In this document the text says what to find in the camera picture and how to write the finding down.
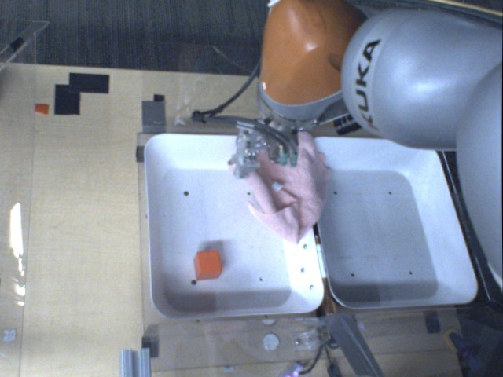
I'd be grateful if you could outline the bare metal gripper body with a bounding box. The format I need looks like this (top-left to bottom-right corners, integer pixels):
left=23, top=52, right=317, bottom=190
left=234, top=116, right=306, bottom=161

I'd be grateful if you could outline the pink cloth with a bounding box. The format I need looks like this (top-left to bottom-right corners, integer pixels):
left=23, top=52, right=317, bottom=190
left=229, top=131, right=332, bottom=245

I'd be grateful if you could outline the white plastic tray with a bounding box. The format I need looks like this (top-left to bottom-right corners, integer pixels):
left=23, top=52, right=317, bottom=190
left=314, top=136, right=479, bottom=310
left=143, top=133, right=325, bottom=320

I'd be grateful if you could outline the orange cube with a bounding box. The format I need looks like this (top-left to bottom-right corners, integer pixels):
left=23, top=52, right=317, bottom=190
left=193, top=249, right=224, bottom=282

